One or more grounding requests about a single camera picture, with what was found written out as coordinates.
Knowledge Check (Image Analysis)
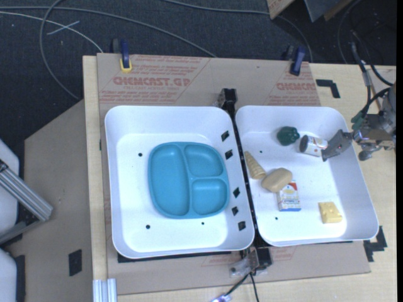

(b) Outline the green toy broccoli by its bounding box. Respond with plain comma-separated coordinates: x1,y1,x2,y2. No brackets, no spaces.
276,126,300,147

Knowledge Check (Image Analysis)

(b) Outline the cream toy cone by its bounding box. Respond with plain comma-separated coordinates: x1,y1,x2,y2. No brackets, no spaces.
244,150,267,180

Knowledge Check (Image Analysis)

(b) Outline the tan toy bread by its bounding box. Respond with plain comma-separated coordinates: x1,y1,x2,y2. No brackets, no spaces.
261,167,293,192

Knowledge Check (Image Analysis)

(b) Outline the white and orange carton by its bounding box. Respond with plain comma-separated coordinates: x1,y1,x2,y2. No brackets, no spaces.
276,181,302,213

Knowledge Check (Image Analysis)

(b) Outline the brown cardboard board red print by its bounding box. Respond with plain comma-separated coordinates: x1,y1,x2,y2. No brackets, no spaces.
96,52,372,296

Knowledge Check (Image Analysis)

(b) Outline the thin black rod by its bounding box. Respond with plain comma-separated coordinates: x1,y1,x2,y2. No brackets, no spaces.
229,101,259,251

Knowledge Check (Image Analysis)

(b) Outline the yellow toy cheese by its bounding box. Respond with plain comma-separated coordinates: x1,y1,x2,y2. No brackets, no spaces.
317,201,343,225

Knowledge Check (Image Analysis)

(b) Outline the blue divided plate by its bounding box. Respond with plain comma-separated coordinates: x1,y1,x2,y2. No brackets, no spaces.
147,142,230,220

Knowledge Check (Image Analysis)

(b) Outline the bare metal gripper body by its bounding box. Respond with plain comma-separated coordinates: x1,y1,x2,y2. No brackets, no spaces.
353,113,397,152

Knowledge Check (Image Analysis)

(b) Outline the white plastic tray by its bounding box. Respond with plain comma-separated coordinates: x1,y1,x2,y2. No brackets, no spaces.
234,104,380,247
103,104,256,260

